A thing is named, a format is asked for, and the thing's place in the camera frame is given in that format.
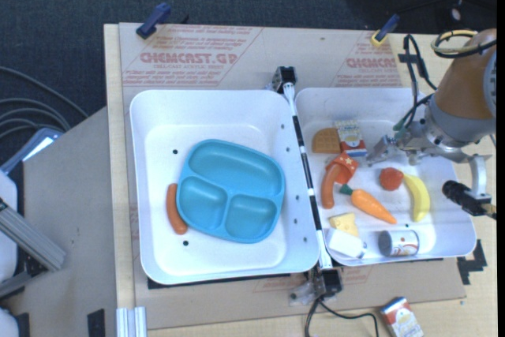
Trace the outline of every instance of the yellow banana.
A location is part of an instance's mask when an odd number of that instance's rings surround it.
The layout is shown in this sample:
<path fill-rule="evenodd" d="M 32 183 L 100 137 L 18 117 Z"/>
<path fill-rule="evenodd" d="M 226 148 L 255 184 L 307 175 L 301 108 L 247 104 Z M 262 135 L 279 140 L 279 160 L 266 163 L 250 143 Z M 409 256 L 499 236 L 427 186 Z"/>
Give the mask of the yellow banana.
<path fill-rule="evenodd" d="M 419 222 L 429 212 L 431 200 L 424 182 L 412 174 L 403 173 L 403 181 L 413 197 L 413 221 Z"/>

